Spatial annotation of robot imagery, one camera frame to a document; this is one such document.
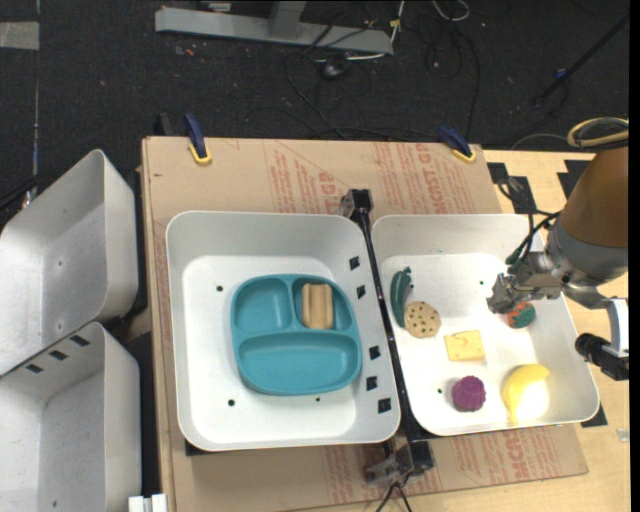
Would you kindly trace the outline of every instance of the yellow toy banana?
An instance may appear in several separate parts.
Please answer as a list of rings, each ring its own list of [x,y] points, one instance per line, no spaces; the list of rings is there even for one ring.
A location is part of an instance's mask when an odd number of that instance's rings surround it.
[[[532,382],[546,379],[549,373],[549,369],[546,366],[532,363],[519,366],[509,376],[502,388],[502,399],[507,409],[509,409],[509,420],[512,423],[516,422],[516,409],[524,389]]]

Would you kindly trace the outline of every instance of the blue divided plate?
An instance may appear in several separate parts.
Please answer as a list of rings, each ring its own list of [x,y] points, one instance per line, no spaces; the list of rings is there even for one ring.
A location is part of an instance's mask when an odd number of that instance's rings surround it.
[[[329,329],[302,323],[302,287],[329,284],[334,322]],[[317,276],[274,274],[243,283],[231,304],[231,332],[244,382],[271,395],[335,391],[360,373],[360,336],[351,305],[333,282]]]

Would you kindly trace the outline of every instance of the white tray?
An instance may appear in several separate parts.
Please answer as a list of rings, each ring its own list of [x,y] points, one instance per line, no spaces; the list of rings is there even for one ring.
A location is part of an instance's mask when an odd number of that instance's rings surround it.
[[[395,434],[400,410],[391,358],[364,237],[353,222],[337,215],[185,212],[167,228],[167,250],[178,420],[191,444],[223,451],[374,443]],[[352,270],[354,258],[359,265]],[[232,297],[248,279],[287,273],[330,279],[346,293],[362,343],[362,371],[347,387],[273,396],[243,384],[229,326]],[[368,390],[374,377],[376,387]],[[390,409],[379,412],[385,401]]]
[[[0,375],[92,321],[126,314],[138,290],[133,192],[94,150],[0,236]]]
[[[125,512],[141,465],[138,365],[100,324],[0,380],[3,512]]]
[[[535,301],[537,319],[524,329],[510,328],[503,315],[487,307],[496,276],[506,271],[505,258],[527,233],[524,217],[504,214],[388,216],[372,228],[411,410],[433,434],[579,422],[599,408],[591,370],[574,348],[577,333],[564,297]],[[538,234],[534,250],[542,246]],[[407,266],[414,284],[407,303],[423,300],[441,315],[442,326],[433,338],[412,337],[391,314],[391,280]],[[444,335],[476,329],[486,360],[450,361]],[[544,364],[551,375],[535,386],[532,407],[519,411],[518,423],[512,424],[501,386],[515,366],[525,363]],[[466,375],[482,379],[487,391],[486,403],[473,413],[458,412],[451,401],[451,387]]]

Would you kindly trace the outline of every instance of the yellow toy cheese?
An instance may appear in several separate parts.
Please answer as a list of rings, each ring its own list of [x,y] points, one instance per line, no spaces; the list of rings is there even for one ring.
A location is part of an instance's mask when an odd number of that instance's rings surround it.
[[[444,337],[451,361],[482,361],[485,358],[480,331],[465,331]]]

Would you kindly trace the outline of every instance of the cardboard sheet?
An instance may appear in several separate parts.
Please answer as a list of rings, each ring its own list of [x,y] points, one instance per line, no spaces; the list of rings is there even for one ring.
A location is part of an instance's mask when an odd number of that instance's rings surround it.
[[[350,188],[368,188],[374,214],[500,212],[478,149],[473,164],[442,144],[207,139],[199,166],[182,137],[143,142],[150,301],[163,491],[171,510],[269,512],[379,500],[365,481],[381,446],[330,446],[188,455],[176,414],[165,247],[186,210],[336,213]],[[436,467],[409,495],[550,479],[588,471],[573,426],[436,438]]]

